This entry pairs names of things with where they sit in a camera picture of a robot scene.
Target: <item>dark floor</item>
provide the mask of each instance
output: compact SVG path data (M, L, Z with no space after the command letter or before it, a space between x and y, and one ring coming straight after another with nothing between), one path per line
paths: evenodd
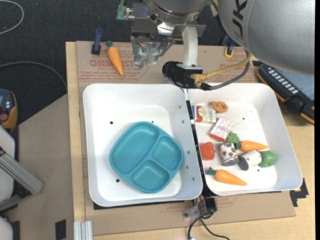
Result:
M13 91L18 104L18 124L66 93L63 82L44 66L17 64L36 62L54 69L66 80L66 41L94 40L96 28L103 29L101 41L130 42L130 24L116 20L120 0L6 0L0 1L0 88ZM128 4L138 0L128 0ZM199 45L218 45L225 36L219 18L206 7L198 19L208 27Z

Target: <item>blue plate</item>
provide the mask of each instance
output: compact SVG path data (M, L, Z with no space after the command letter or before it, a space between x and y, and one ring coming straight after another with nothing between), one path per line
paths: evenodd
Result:
M117 140L109 159L112 168L131 185L146 193L156 193L176 175L184 153L162 129L140 121Z

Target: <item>toy carrot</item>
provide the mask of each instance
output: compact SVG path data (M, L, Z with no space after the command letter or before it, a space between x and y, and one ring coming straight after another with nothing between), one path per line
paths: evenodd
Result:
M240 185L240 186L247 185L245 181L243 181L242 179L238 178L237 176L223 169L214 170L211 167L209 167L207 174L214 175L215 179L218 182L231 184L231 185Z
M109 47L108 55L109 55L109 58L110 58L112 64L114 65L115 69L118 71L120 76L123 76L124 69L122 67L122 62L121 62L121 58L120 58L120 54L119 54L118 49L116 47L112 46L112 41L107 41L106 45Z
M241 150L244 152L249 152L251 150L266 150L268 149L267 145L263 145L258 142L254 142L251 140L242 140L239 143L234 143L234 147L236 150Z

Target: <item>toy onion ring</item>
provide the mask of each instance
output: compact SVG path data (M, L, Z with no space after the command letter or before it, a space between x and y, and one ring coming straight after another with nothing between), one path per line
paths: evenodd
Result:
M228 110L227 104L222 101L213 101L211 106L217 113L224 113Z

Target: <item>red button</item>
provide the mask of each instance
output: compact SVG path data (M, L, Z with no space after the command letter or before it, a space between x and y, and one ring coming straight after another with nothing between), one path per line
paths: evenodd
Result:
M7 114L0 114L0 121L5 122L7 121L9 116Z

